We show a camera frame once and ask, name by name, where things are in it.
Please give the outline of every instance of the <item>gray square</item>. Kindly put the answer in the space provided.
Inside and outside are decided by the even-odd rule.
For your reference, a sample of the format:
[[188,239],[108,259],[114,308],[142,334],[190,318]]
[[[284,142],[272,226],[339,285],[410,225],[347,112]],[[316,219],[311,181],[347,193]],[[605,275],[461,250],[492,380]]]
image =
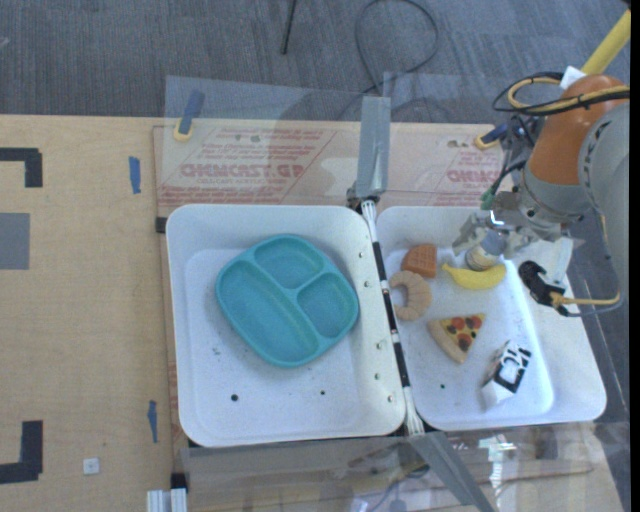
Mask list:
[[29,269],[28,213],[0,213],[0,270]]

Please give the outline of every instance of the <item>toy banana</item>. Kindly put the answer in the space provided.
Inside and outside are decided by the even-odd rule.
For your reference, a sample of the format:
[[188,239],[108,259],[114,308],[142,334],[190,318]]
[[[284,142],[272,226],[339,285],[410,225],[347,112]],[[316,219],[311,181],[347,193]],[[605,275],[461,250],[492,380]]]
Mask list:
[[442,265],[442,269],[449,272],[456,283],[470,290],[493,288],[497,286],[507,274],[507,267],[505,267],[504,264],[495,265],[480,272],[467,268],[455,268],[447,263]]

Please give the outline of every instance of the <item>brown toy food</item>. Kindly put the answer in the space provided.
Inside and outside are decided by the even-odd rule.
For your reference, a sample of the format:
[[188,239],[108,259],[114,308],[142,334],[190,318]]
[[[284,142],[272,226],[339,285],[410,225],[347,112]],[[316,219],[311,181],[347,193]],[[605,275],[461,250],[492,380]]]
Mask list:
[[416,245],[409,249],[402,259],[400,268],[420,274],[422,277],[436,277],[438,268],[438,248],[433,244]]
[[404,306],[394,304],[393,309],[401,320],[417,320],[431,305],[431,287],[420,274],[401,270],[389,279],[389,286],[404,286],[407,290],[407,303]]
[[427,329],[445,353],[457,363],[467,360],[471,346],[478,331],[484,324],[485,315],[476,313],[468,316],[455,316],[430,320]]

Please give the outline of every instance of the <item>pizza slice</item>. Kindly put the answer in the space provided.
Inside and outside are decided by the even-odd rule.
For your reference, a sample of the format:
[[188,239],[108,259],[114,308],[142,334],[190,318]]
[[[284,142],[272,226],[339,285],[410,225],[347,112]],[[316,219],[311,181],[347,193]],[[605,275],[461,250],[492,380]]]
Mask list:
[[441,318],[427,322],[427,329],[440,348],[451,359],[462,364],[467,359],[484,319],[484,313]]

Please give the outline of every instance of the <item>white tray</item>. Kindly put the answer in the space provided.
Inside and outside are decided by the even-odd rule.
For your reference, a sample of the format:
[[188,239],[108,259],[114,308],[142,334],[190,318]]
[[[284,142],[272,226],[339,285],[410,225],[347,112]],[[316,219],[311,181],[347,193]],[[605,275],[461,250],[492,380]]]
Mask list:
[[[225,320],[214,295],[219,270],[277,234],[306,238],[358,295],[356,325],[299,368],[260,358]],[[197,444],[385,435],[406,405],[364,219],[345,207],[188,205],[166,227],[181,425]]]
[[[400,269],[407,250],[421,243],[439,247],[438,264],[462,266],[450,247],[470,208],[392,207],[378,217],[377,231],[387,276]],[[553,262],[553,244],[538,243],[526,258],[543,267]],[[495,288],[466,290],[438,267],[428,282],[433,303],[415,322],[399,321],[398,331],[416,409],[441,430],[471,430],[592,420],[602,414],[606,392],[582,320],[565,318],[536,304],[517,275],[519,260],[506,261],[507,275]],[[401,290],[392,300],[402,303]],[[485,323],[467,360],[460,365],[438,347],[426,329],[432,318],[485,313]],[[517,394],[487,409],[481,383],[496,349],[516,340],[532,352]]]

